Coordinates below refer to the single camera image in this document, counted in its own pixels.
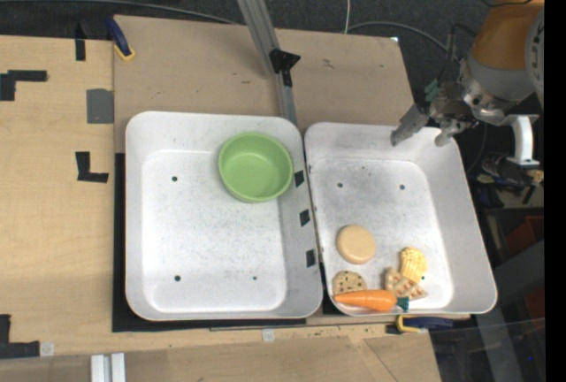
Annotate beige toy pizza slice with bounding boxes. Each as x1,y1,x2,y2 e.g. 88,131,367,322
383,267,429,301

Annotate brown cardboard board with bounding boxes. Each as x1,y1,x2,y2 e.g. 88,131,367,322
112,14,472,327

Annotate yellow toy popcorn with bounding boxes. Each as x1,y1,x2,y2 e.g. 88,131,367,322
399,246,429,284

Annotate green bowl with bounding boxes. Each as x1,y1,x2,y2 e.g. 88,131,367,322
218,131,294,203

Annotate thin black and white rod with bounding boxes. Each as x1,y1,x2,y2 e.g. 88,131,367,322
304,136,327,297

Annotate chocolate chip cookie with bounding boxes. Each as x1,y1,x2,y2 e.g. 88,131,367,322
332,270,368,296

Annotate white plastic tray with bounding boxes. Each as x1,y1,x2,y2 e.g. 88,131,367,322
125,111,324,322
303,121,499,317

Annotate orange carrot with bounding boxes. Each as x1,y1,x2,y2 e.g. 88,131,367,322
333,289,410,313

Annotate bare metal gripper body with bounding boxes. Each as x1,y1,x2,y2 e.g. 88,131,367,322
427,78,518,127

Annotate black cylinder on white bracket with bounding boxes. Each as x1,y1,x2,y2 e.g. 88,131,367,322
480,113,541,189

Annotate beige round biscuit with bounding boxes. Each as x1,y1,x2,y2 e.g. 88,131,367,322
335,224,377,265

